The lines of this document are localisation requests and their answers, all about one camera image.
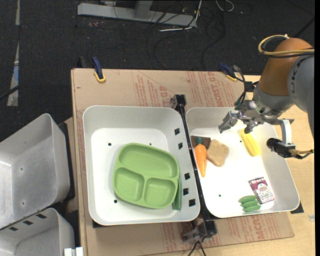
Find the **green pea pod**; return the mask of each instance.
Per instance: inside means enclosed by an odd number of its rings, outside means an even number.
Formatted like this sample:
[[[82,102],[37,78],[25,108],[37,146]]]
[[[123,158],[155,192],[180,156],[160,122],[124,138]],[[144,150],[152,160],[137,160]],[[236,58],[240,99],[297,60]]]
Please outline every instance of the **green pea pod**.
[[[246,202],[246,203],[242,203],[241,206],[243,208],[248,208],[248,207],[251,207],[251,206],[256,206],[258,204],[258,201],[255,199],[253,201],[249,201],[249,202]]]
[[[257,198],[256,198],[255,195],[246,195],[246,196],[244,196],[244,197],[241,197],[241,198],[239,199],[239,202],[240,202],[241,204],[245,204],[245,203],[247,203],[247,202],[254,201],[254,200],[256,200],[256,199],[257,199]]]
[[[254,206],[250,206],[250,207],[247,207],[247,208],[243,208],[243,210],[245,212],[251,212],[251,211],[256,211],[256,210],[259,210],[261,207],[260,204],[257,204],[257,205],[254,205]]]

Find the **yellow corn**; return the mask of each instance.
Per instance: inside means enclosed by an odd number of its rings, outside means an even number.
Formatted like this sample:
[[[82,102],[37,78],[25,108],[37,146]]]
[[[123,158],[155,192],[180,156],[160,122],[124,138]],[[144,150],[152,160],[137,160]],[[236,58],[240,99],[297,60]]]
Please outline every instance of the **yellow corn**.
[[[260,147],[253,136],[252,132],[245,133],[245,129],[241,130],[241,137],[246,145],[246,148],[249,150],[250,154],[255,157],[261,154]]]

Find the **small red and white box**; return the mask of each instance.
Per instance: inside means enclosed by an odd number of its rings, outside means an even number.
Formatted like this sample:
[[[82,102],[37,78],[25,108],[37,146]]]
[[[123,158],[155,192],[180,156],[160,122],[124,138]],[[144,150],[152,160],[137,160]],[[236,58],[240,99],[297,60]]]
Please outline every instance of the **small red and white box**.
[[[275,196],[264,177],[252,179],[249,184],[260,204],[275,200]]]

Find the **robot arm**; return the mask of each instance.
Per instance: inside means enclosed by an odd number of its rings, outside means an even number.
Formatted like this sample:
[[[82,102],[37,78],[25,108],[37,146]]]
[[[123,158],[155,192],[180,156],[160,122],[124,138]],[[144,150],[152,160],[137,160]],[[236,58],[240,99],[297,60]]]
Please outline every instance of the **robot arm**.
[[[294,121],[279,117],[294,104],[308,113],[309,125],[314,138],[314,68],[315,56],[312,46],[299,38],[283,37],[263,70],[261,78],[253,90],[252,100],[243,100],[235,108],[237,113],[229,112],[219,125],[219,131],[233,127],[238,120],[245,125],[245,132],[254,127],[269,123],[281,125],[282,141],[269,140],[268,147],[282,157],[302,158],[291,142],[290,124]],[[259,45],[262,53],[263,42]],[[313,151],[301,152],[309,155]]]

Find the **white plastic tray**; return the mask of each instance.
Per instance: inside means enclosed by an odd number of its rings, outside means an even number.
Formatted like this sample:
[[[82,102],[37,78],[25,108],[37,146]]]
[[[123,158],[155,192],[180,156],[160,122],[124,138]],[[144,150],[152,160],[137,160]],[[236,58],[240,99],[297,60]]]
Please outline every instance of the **white plastic tray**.
[[[300,198],[285,158],[267,147],[269,138],[277,138],[274,127],[263,124],[255,127],[253,133],[260,146],[261,155],[251,156],[240,130],[245,125],[237,124],[219,132],[218,125],[231,107],[191,108],[186,113],[186,123],[190,136],[210,137],[229,148],[228,156],[221,167],[207,160],[206,175],[200,177],[205,205],[209,212],[218,218],[229,218],[254,214],[292,211],[299,206]],[[238,200],[253,195],[250,180],[264,177],[271,187],[275,200],[265,203],[260,210],[244,212]]]
[[[64,200],[69,190],[65,135],[49,114],[0,143],[0,229]]]
[[[0,230],[1,256],[63,256],[74,247],[72,226],[53,208]]]
[[[177,111],[168,107],[91,106],[83,114],[83,129],[88,205],[95,222],[103,226],[186,222],[198,216],[198,190],[183,121]],[[144,208],[116,197],[113,167],[120,148],[129,143],[151,145],[176,157],[182,189],[188,189],[188,194],[182,195],[181,210],[173,210],[171,205]]]

